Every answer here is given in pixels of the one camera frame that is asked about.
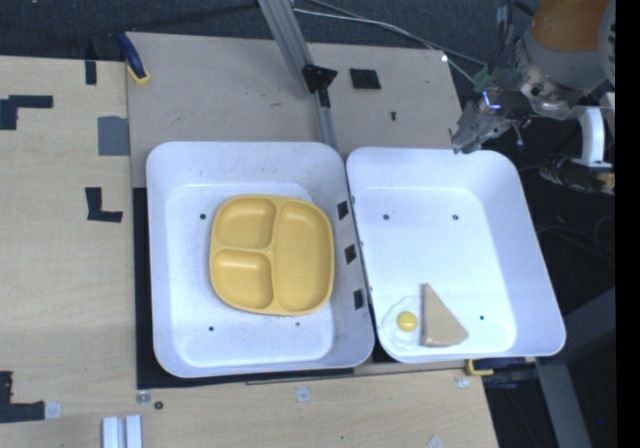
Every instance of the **blue and yellow clamp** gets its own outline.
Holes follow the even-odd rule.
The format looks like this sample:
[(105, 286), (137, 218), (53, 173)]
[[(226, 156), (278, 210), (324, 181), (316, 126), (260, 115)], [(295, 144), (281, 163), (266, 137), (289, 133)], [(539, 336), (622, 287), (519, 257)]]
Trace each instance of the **blue and yellow clamp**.
[(136, 85), (145, 85), (151, 80), (151, 73), (142, 64), (142, 59), (126, 34), (118, 34), (118, 44), (127, 62), (127, 73)]

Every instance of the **wooden table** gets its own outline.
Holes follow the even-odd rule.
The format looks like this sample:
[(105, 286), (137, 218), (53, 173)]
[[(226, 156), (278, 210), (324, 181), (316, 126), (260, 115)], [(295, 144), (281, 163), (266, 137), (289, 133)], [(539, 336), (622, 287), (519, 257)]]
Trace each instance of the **wooden table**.
[[(0, 58), (9, 95), (55, 103), (0, 131), (0, 371), (12, 403), (62, 415), (0, 424), (0, 445), (99, 446), (103, 417), (140, 414), (155, 448), (497, 447), (482, 382), (460, 369), (152, 389), (138, 404), (130, 161), (100, 156), (97, 136), (98, 118), (128, 116), (124, 65), (98, 62), (87, 85), (82, 61)], [(86, 187), (122, 221), (87, 220)]]

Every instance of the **yellow divided plate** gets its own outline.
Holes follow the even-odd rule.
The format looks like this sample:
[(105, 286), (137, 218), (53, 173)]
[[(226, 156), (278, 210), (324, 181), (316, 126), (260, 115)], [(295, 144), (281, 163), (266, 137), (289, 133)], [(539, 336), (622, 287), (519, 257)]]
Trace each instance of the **yellow divided plate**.
[(267, 315), (305, 315), (331, 296), (331, 222), (313, 203), (244, 195), (218, 209), (209, 275), (226, 304)]

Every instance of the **black square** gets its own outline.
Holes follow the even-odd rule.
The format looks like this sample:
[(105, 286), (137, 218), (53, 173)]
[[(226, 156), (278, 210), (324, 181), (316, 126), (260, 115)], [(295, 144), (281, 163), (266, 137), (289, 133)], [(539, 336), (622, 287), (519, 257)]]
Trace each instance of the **black square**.
[(354, 89), (382, 89), (378, 73), (373, 69), (350, 69)]

